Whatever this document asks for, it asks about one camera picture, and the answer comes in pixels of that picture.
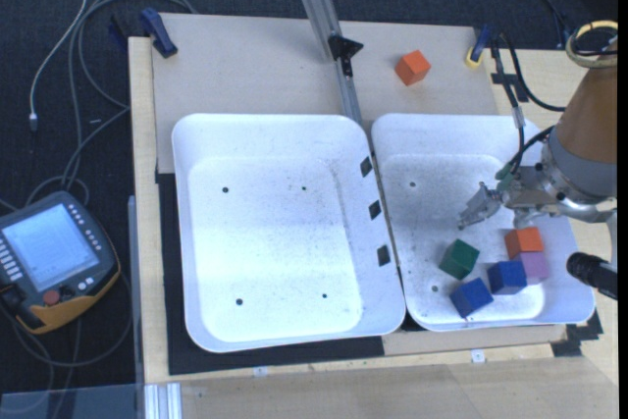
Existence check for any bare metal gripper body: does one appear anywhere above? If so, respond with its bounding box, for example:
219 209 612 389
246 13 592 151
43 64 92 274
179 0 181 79
499 164 618 225

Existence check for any white plastic tray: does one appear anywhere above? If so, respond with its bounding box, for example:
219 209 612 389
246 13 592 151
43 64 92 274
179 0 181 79
171 112 408 354
370 112 597 333

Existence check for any orange cube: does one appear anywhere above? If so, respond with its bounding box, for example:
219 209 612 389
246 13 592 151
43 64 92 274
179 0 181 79
503 226 546 261
393 49 433 87

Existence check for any green cube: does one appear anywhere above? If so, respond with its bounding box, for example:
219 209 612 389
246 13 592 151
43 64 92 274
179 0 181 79
438 237 482 282

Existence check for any pink cube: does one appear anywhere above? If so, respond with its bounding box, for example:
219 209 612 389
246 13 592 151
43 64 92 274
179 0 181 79
518 251 550 284

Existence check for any blue cube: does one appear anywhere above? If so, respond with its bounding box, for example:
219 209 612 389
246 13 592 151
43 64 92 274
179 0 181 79
486 259 529 296
448 277 496 320

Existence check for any pale wood board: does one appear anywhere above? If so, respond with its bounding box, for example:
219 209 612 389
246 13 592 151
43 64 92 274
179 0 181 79
150 12 570 357

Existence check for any black cylinder on white bracket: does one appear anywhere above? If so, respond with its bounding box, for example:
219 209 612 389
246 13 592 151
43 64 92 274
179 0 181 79
565 209 618 301

